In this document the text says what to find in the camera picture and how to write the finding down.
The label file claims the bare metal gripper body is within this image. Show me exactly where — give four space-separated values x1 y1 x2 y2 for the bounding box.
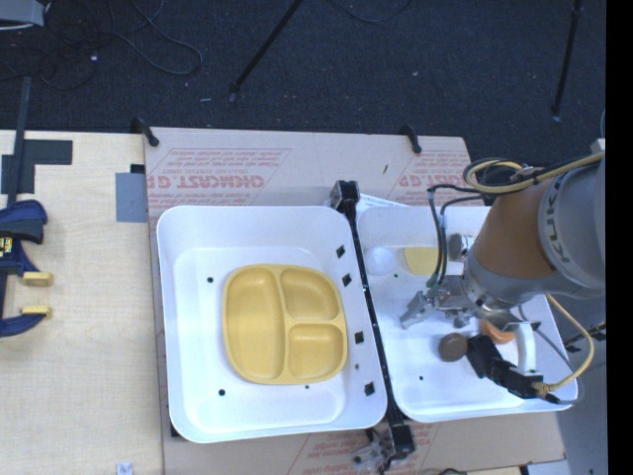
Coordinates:
427 274 518 324

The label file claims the brown round biscuit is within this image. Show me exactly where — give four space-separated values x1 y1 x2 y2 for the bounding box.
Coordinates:
437 332 469 363

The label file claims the orange carrot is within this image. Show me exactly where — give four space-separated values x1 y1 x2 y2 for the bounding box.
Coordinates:
478 318 516 346

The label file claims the thin black rod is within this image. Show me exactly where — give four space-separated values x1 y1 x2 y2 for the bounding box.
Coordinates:
341 199 405 428

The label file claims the yellow cup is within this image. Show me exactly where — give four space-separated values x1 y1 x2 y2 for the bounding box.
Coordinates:
403 246 441 277

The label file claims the white plastic tray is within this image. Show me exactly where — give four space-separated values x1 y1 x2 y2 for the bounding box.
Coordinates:
356 205 580 424
155 204 389 445

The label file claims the yellow divided plate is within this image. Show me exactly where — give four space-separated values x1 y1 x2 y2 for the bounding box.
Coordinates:
222 263 349 386

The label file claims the brown cardboard board red print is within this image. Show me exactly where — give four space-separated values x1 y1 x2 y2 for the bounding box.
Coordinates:
142 126 568 475

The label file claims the black cylinder on white bracket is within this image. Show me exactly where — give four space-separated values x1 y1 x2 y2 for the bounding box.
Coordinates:
466 321 546 399

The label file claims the black block with thin wires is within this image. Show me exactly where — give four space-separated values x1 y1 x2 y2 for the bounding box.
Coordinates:
329 179 361 213
386 419 417 460

